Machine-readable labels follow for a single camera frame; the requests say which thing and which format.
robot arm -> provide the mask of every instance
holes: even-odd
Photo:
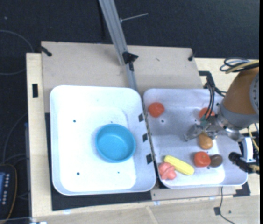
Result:
[[[217,135],[227,135],[240,142],[243,155],[230,154],[229,159],[245,172],[254,172],[251,164],[253,144],[250,137],[244,137],[239,131],[259,122],[259,67],[242,70],[230,85],[219,106],[218,114],[209,116],[194,124],[185,134],[185,140],[193,139],[202,132],[215,139]]]

plastic fruit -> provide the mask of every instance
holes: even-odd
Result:
[[[211,160],[210,166],[213,168],[217,168],[223,163],[223,157],[219,154],[211,155],[210,160]]]
[[[169,164],[168,162],[162,162],[158,166],[159,174],[161,179],[166,180],[170,179],[173,180],[177,174],[175,173],[175,168],[173,165]]]
[[[193,175],[195,172],[195,169],[192,165],[174,157],[171,155],[166,155],[164,157],[164,161],[168,162],[169,164],[173,165],[176,169],[176,171],[185,174],[185,175]]]
[[[212,139],[207,135],[207,133],[202,132],[199,134],[199,146],[202,149],[210,149],[213,147]]]
[[[164,106],[162,103],[154,102],[149,105],[148,111],[152,117],[157,118],[164,112]]]
[[[200,110],[200,112],[199,112],[199,117],[200,117],[200,118],[202,118],[203,115],[206,114],[207,109],[208,109],[208,108],[205,107],[205,108],[203,108],[203,109]],[[205,116],[205,118],[207,118],[207,117],[209,116],[209,113],[210,113],[210,110],[207,112],[207,115]],[[211,114],[210,114],[210,116],[214,116],[214,115],[215,115],[215,113],[212,111]]]
[[[194,164],[196,167],[207,167],[211,163],[211,159],[208,155],[208,153],[200,151],[195,153],[195,156],[193,158]]]

metal rod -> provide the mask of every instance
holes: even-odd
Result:
[[[101,10],[106,20],[109,34],[116,48],[119,62],[121,65],[126,66],[129,86],[130,88],[137,91],[134,72],[129,69],[129,66],[125,64],[123,59],[123,53],[128,52],[128,49],[114,0],[98,0],[98,1],[100,3]]]
[[[143,14],[140,14],[140,15],[137,15],[137,16],[120,19],[120,21],[121,21],[121,23],[122,23],[123,21],[131,20],[131,19],[135,19],[135,18],[147,16],[147,15],[149,15],[149,13],[143,13]]]

black floor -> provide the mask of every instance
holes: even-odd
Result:
[[[259,58],[260,0],[115,3],[122,19],[149,14],[123,22],[128,45],[190,47],[196,57]],[[7,160],[26,152],[25,54],[37,52],[41,41],[111,43],[102,22],[97,0],[0,0],[0,163],[4,155]],[[29,216],[26,161],[24,155],[7,161],[19,175],[13,218]]]

blue bowl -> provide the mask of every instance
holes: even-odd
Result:
[[[136,142],[127,128],[118,124],[109,124],[96,133],[95,146],[104,160],[123,162],[135,153]]]

